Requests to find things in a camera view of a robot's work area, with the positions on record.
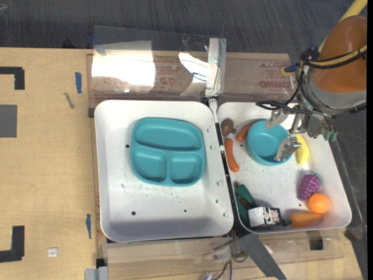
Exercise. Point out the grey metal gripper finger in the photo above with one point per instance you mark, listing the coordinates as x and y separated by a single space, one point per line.
274 119
287 148

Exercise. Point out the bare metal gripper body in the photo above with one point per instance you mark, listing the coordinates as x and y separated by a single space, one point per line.
316 124

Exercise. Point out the yellow banana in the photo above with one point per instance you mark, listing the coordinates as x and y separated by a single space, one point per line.
303 154

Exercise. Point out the teal bowl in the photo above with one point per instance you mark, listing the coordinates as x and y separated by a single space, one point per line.
262 143

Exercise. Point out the small orange carrot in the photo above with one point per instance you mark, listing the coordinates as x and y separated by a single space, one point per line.
242 133

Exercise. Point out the white plastic tray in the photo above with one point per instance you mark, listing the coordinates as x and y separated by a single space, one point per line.
163 209
274 185

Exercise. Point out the purple grapes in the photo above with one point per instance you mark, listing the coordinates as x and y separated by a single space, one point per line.
309 187

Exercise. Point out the brown toy mushroom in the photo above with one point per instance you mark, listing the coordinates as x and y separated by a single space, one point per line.
227 127

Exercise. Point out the orange-red sausage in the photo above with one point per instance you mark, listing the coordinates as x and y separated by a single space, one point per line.
231 156

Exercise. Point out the thin black and white rod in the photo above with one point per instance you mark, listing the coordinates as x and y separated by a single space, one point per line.
219 133

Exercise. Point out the green pea pod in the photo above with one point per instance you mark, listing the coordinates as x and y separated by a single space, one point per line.
244 194

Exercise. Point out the orange fruit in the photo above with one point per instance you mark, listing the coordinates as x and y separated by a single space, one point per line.
318 203

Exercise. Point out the white carton with print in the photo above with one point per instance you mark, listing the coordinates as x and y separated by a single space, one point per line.
263 216

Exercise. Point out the orange carrot with green end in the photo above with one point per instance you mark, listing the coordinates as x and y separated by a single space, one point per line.
304 219

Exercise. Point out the teal divided plate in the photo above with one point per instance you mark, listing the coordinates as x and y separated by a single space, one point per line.
166 136

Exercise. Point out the grey screw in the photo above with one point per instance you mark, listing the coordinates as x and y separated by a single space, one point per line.
68 101

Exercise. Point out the small white square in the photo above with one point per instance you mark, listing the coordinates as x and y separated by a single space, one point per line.
52 252

